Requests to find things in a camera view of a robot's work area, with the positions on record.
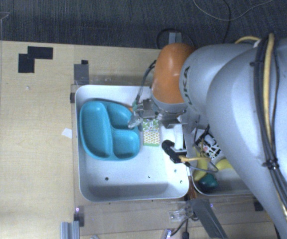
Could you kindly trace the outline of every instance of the wooden table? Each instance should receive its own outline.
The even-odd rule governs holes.
[[[53,59],[36,59],[35,73],[19,73],[18,55],[27,53],[28,46],[53,47]],[[73,219],[73,147],[62,135],[72,128],[73,65],[88,60],[91,83],[131,85],[140,82],[158,54],[149,49],[0,42],[0,239],[58,239],[60,223]],[[276,238],[269,217],[254,212],[251,201],[227,199],[216,206],[231,238]],[[189,224],[190,238],[208,238],[199,222]],[[99,237],[159,239],[162,228]]]

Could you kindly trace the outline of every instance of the dark green object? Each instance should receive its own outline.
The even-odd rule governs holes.
[[[210,173],[208,173],[199,181],[199,189],[202,192],[210,192],[214,190],[216,187],[218,187],[218,182],[216,178],[214,178],[214,176]]]

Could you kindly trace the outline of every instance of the dark floor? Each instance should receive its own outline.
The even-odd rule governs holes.
[[[196,0],[201,8],[228,18],[221,0]],[[267,0],[226,0],[231,17]],[[183,40],[195,46],[221,43],[227,22],[199,11],[193,0],[0,0],[5,40],[156,48],[165,28],[182,31]],[[287,37],[287,0],[275,0],[232,21],[226,42],[244,35],[262,37],[273,31]],[[167,33],[160,37],[161,45]]]

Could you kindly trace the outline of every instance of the white sink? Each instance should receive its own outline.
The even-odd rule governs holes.
[[[131,106],[138,89],[138,86],[81,86],[75,95],[77,131],[79,111],[85,102],[104,99]],[[150,97],[150,93],[149,87],[144,87],[142,98]],[[173,130],[161,127],[161,142],[174,138]],[[161,146],[141,143],[136,157],[106,161],[87,155],[78,139],[78,164],[80,191],[93,202],[180,198],[189,188],[186,167],[174,164]]]

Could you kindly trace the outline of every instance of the white cable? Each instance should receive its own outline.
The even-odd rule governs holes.
[[[217,19],[217,20],[220,20],[220,21],[235,21],[235,20],[237,20],[237,19],[243,17],[245,14],[247,14],[249,11],[253,10],[254,8],[263,6],[263,5],[268,4],[268,3],[271,3],[271,2],[273,2],[273,1],[274,1],[274,0],[269,0],[269,1],[267,1],[267,2],[263,2],[263,3],[260,3],[260,4],[258,4],[258,5],[255,5],[255,6],[251,7],[251,8],[249,8],[249,9],[247,9],[247,10],[246,10],[244,13],[242,13],[240,16],[238,16],[238,17],[236,17],[236,18],[232,18],[232,19],[224,19],[224,18],[218,18],[218,17],[216,17],[216,16],[213,16],[213,15],[207,13],[206,11],[204,11],[203,9],[201,9],[201,8],[197,5],[197,3],[196,3],[195,0],[193,0],[193,3],[194,3],[194,5],[195,5],[200,11],[202,11],[204,14],[206,14],[206,15],[208,15],[208,16],[214,18],[214,19]]]

